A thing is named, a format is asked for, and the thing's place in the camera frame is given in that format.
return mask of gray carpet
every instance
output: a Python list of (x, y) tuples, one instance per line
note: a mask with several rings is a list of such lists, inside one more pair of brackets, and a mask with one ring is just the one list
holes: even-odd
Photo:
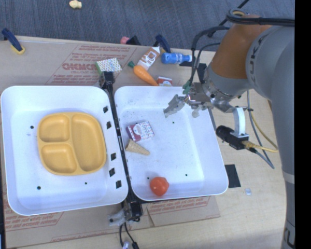
[[(136, 35), (142, 45), (153, 45), (161, 34), (172, 48), (190, 49), (198, 32), (218, 25), (244, 0), (79, 0), (79, 10), (70, 8), (69, 1), (0, 0), (0, 40), (3, 28), (16, 35), (104, 43)], [(250, 0), (243, 9), (262, 17), (294, 18), (295, 0)], [(197, 49), (220, 42), (223, 35), (219, 31), (212, 38), (203, 37)]]

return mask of table surface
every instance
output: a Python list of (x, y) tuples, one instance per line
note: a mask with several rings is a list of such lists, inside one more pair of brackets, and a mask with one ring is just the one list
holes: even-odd
[[(26, 37), (19, 37), (19, 39), (27, 40)], [(144, 50), (145, 47), (136, 46), (136, 50), (133, 51), (130, 58), (137, 62), (140, 53)], [(173, 49), (173, 51), (175, 50), (190, 54), (189, 50)], [(213, 55), (214, 52), (204, 51), (201, 55), (201, 62), (208, 65)], [(51, 69), (50, 62), (47, 64), (48, 69)], [(150, 73), (156, 76), (157, 71), (163, 68), (163, 64), (155, 64)], [(191, 68), (175, 65), (168, 69), (176, 73), (173, 83), (177, 86), (182, 86), (190, 77)], [(18, 76), (18, 74), (14, 74), (14, 78), (7, 79), (0, 72), (0, 90), (14, 85)], [(35, 71), (35, 77), (39, 78), (37, 71)], [(136, 86), (144, 85), (142, 81), (133, 76), (126, 78), (120, 75), (116, 82), (116, 88), (124, 86), (127, 82), (130, 85), (131, 83)], [(268, 101), (255, 91), (250, 90), (250, 102), (258, 125), (276, 143), (272, 112)], [(231, 104), (233, 106), (247, 106), (247, 96), (244, 94), (241, 99), (236, 99)], [(234, 127), (232, 114), (224, 114), (217, 109), (213, 109), (212, 114), (216, 126)], [(246, 133), (250, 135), (249, 140), (257, 143), (247, 112), (245, 112), (245, 116)], [(262, 135), (259, 134), (259, 136), (263, 146), (273, 148)], [(140, 248), (280, 248), (286, 215), (286, 192), (279, 154), (267, 153), (275, 166), (273, 170), (258, 155), (247, 150), (237, 151), (226, 142), (223, 143), (219, 138), (217, 139), (224, 164), (235, 165), (241, 184), (241, 187), (229, 188), (225, 193), (216, 196), (220, 217), (130, 231), (130, 235)], [(122, 238), (124, 241), (130, 241), (126, 232), (122, 233)], [(113, 233), (32, 245), (25, 248), (113, 249), (122, 247), (120, 246), (119, 234)]]

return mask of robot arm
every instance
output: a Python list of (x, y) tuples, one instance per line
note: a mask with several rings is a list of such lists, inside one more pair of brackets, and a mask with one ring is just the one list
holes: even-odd
[(235, 20), (227, 31), (202, 83), (192, 83), (188, 93), (176, 96), (164, 110), (165, 117), (191, 106), (193, 116), (207, 108), (233, 113), (235, 130), (218, 127), (216, 134), (236, 149), (244, 148), (245, 108), (234, 108), (230, 101), (249, 89), (272, 104), (278, 149), (287, 194), (287, 214), (282, 249), (295, 248), (294, 204), (294, 22), (256, 23), (258, 16), (241, 10), (230, 13)]

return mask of cardboard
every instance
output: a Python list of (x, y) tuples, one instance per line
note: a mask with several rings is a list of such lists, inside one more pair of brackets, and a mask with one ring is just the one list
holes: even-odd
[[(0, 95), (6, 88), (14, 85), (98, 86), (99, 73), (95, 62), (110, 58), (116, 58), (122, 67), (114, 84), (115, 90), (126, 85), (146, 85), (133, 74), (128, 62), (137, 63), (149, 47), (22, 36), (17, 36), (17, 39), (25, 48), (22, 55), (12, 51), (10, 42), (0, 41)], [(175, 52), (190, 54), (189, 50), (176, 49)], [(203, 52), (201, 62), (208, 64), (213, 54)], [(149, 69), (149, 73), (154, 78), (170, 77), (173, 86), (182, 86), (189, 79), (191, 68), (165, 65), (158, 59)], [(2, 139), (1, 108), (0, 136)], [(108, 215), (120, 211), (120, 204), (35, 216), (16, 214), (7, 201), (4, 151), (2, 143), (0, 145), (7, 248), (119, 231), (119, 226), (109, 225)], [(152, 228), (220, 216), (214, 196), (145, 203), (143, 211), (140, 222), (130, 223), (130, 229)]]

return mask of toy carrot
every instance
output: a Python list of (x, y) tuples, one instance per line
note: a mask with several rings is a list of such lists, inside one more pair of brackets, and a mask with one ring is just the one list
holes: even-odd
[(154, 78), (149, 74), (149, 72), (147, 72), (146, 69), (141, 65), (134, 65), (133, 62), (129, 62), (128, 66), (133, 68), (134, 74), (141, 80), (147, 82), (152, 86), (159, 86), (158, 83), (154, 80)]

